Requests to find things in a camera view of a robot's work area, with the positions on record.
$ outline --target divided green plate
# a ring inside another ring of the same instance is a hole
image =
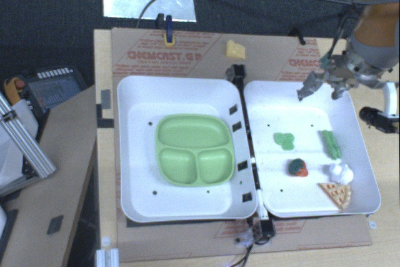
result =
[[[156,130],[157,163],[162,176],[178,186],[214,186],[234,172],[231,132],[219,118],[174,114]]]

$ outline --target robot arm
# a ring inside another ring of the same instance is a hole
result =
[[[330,52],[321,60],[321,67],[325,72],[312,72],[304,82],[303,88],[297,91],[297,96],[301,101],[317,91],[323,83],[330,84],[334,89],[333,99],[340,98],[344,91],[356,88],[360,84],[371,89],[383,89],[385,110],[364,108],[360,117],[385,133],[398,133],[399,116],[395,115],[398,83],[382,82],[379,79],[399,62],[399,0],[350,1],[353,5],[368,5],[347,39],[346,50],[341,56],[331,55],[337,41],[335,39]]]

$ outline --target yellow block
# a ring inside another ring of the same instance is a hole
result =
[[[231,58],[246,58],[246,48],[241,44],[235,43],[233,40],[226,42],[226,56]]]

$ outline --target toy pizza slice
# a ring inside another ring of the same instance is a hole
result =
[[[332,183],[321,183],[319,187],[329,196],[329,198],[335,203],[340,209],[344,209],[349,206],[351,199],[351,189],[348,184],[332,184]]]

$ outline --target white tray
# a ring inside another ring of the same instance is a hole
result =
[[[283,218],[375,212],[381,196],[350,95],[345,92],[332,100],[332,89],[324,84],[299,102],[296,90],[301,87],[301,83],[253,81],[244,90],[264,204]],[[328,156],[321,135],[325,129],[333,131],[341,159]],[[274,133],[292,133],[295,148],[284,151],[274,142]],[[306,162],[307,177],[287,174],[288,163],[296,158]],[[354,172],[351,202],[344,211],[318,186],[330,182],[329,165],[340,162]]]
[[[125,215],[138,222],[189,219],[239,219],[251,216],[257,199],[243,112],[237,89],[214,79],[146,76],[124,78],[117,89],[121,204]],[[237,111],[230,114],[233,106]],[[206,114],[222,119],[234,144],[235,172],[218,186],[182,187],[168,183],[159,172],[155,132],[171,114]],[[232,125],[242,128],[233,132]],[[247,168],[238,171],[238,163]],[[243,201],[244,194],[251,200]]]

